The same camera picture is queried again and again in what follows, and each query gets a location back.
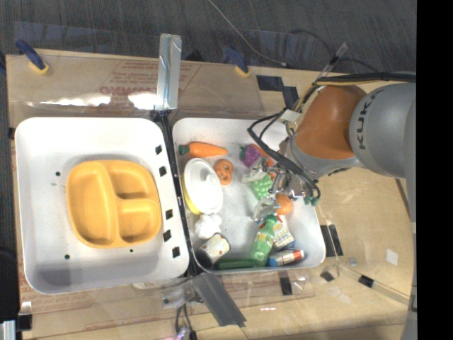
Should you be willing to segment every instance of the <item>black hole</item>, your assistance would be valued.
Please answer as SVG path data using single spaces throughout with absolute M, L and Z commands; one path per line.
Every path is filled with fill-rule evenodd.
M 170 238 L 171 238 L 170 230 L 167 230 L 167 231 L 164 233 L 164 242 L 167 242 Z
M 179 252 L 179 247 L 175 247 L 172 249 L 172 252 L 173 252 L 173 258 L 176 258 L 177 256 L 180 255 L 180 252 Z

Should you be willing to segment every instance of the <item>gray carpet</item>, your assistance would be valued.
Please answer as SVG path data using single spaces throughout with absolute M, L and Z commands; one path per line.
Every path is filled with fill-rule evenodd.
M 232 46 L 252 65 L 320 70 L 346 43 L 336 72 L 416 70 L 417 0 L 212 2 L 259 54 L 207 0 L 0 0 L 0 50 L 16 54 L 22 38 L 35 47 L 156 57 L 159 35 L 172 33 L 183 39 L 183 58 L 206 62 L 223 62 Z M 1 77 L 0 321 L 17 310 L 6 92 Z

